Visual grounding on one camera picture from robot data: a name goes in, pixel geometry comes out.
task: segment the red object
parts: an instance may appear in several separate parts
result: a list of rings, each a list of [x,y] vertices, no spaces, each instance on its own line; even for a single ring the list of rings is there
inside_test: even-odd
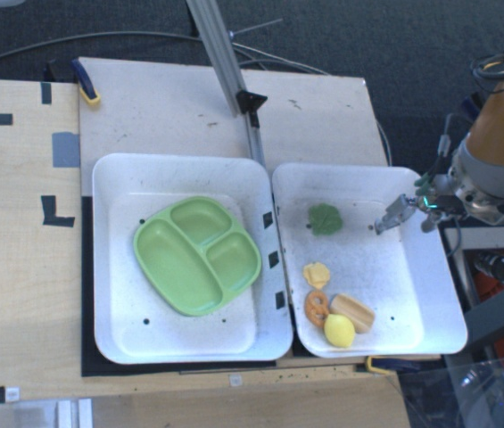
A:
[[[481,302],[488,300],[504,290],[504,285],[500,281],[481,271],[474,276],[474,284]],[[498,357],[504,358],[504,337],[497,340],[493,345]]]

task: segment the black cable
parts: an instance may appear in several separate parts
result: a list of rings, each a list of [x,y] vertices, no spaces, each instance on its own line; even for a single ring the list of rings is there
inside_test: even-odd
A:
[[[504,81],[504,52],[494,55],[487,55],[474,59],[470,63],[470,70],[474,77],[475,83],[488,94],[500,94],[504,89],[499,91],[486,88],[482,81],[501,82]]]
[[[293,63],[280,61],[278,59],[250,59],[249,61],[240,62],[240,67],[245,67],[245,66],[253,65],[253,64],[261,65],[263,63],[277,63],[280,65],[285,65],[286,67],[289,67],[289,68],[294,68],[296,70],[303,71],[305,73],[309,73],[309,74],[313,73],[313,70],[309,70],[308,68],[302,67],[301,65],[295,65]]]
[[[36,49],[41,49],[43,47],[48,47],[50,45],[59,45],[61,43],[67,43],[70,41],[78,41],[82,39],[90,39],[90,38],[99,38],[99,37],[122,37],[122,36],[130,36],[130,37],[163,37],[170,39],[179,39],[184,41],[192,41],[201,43],[202,40],[199,37],[190,37],[188,35],[179,35],[174,33],[167,32],[150,32],[150,31],[139,31],[139,30],[130,30],[130,31],[113,31],[113,32],[98,32],[98,33],[86,33],[83,35],[73,35],[70,37],[56,38],[49,41],[43,41],[40,43],[35,43],[34,45],[27,45],[24,47],[20,47],[17,49],[12,49],[6,53],[0,53],[0,60],[5,59],[7,57],[11,57],[15,54],[23,54],[29,51],[33,51]],[[246,51],[239,49],[234,46],[234,51],[242,56],[246,57],[249,60],[256,60],[252,55],[248,54]]]
[[[465,116],[451,112],[448,115],[446,115],[446,119],[444,120],[444,130],[443,130],[442,136],[447,136],[449,134],[450,124],[455,119],[462,119],[470,126],[473,124],[473,122],[470,119],[466,118]],[[438,172],[440,171],[442,163],[445,162],[446,159],[448,158],[448,154],[450,153],[450,139],[447,140],[447,144],[448,144],[448,147],[446,148],[447,152],[440,153],[440,147],[439,147],[438,156],[436,157],[434,164],[426,172],[426,174],[428,175],[428,182],[433,181],[434,176],[436,174],[438,174]]]
[[[474,266],[488,276],[504,284],[504,256],[495,252],[480,251],[474,260]]]

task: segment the wooden table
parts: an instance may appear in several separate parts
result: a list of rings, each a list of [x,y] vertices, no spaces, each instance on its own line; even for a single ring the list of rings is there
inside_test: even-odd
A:
[[[136,401],[146,419],[152,413],[151,398],[158,398],[169,402],[165,406],[171,418],[193,423],[199,405],[226,398],[240,401],[234,414],[241,417],[260,404],[269,404],[262,416],[281,416],[281,407],[274,403],[281,399],[295,416],[320,419],[321,414],[315,417],[300,401],[327,395],[326,402],[318,404],[334,407],[328,413],[337,422],[348,413],[349,419],[366,426],[408,426],[396,376],[356,372],[354,364],[363,358],[329,361],[294,357],[290,351],[273,368],[82,377],[81,170],[52,163],[53,134],[79,134],[80,98],[74,84],[45,86],[0,80],[0,114],[12,115],[11,125],[0,125],[0,386],[20,389],[24,400],[98,397],[95,404],[101,408],[105,402],[106,415],[115,407],[114,397],[124,395],[121,403],[123,398]],[[345,145],[347,159],[353,160],[356,149],[368,164],[385,164],[376,127],[367,131],[373,135],[369,146],[361,147],[360,141]],[[273,150],[267,144],[268,160],[276,159]],[[57,216],[75,218],[73,226],[44,225],[45,195],[55,196]],[[186,412],[174,403],[176,398],[190,400],[194,410]],[[212,426],[214,409],[206,410],[204,419]]]

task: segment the yellow toy food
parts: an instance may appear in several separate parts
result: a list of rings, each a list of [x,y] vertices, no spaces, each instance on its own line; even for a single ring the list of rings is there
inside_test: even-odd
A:
[[[321,290],[329,282],[331,272],[323,263],[316,261],[303,267],[303,277],[311,287]]]
[[[333,298],[329,311],[348,317],[357,333],[367,333],[375,323],[375,311],[346,293],[339,293]]]
[[[335,347],[350,347],[355,339],[355,326],[341,314],[329,314],[323,325],[326,339]]]

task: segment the black clip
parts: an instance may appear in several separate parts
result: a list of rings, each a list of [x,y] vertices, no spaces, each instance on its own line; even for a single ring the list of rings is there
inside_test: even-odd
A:
[[[247,113],[250,115],[250,125],[254,128],[260,128],[257,110],[268,100],[267,96],[254,94],[247,90],[240,90],[235,95],[235,98],[237,104],[240,106],[240,111],[243,114]]]

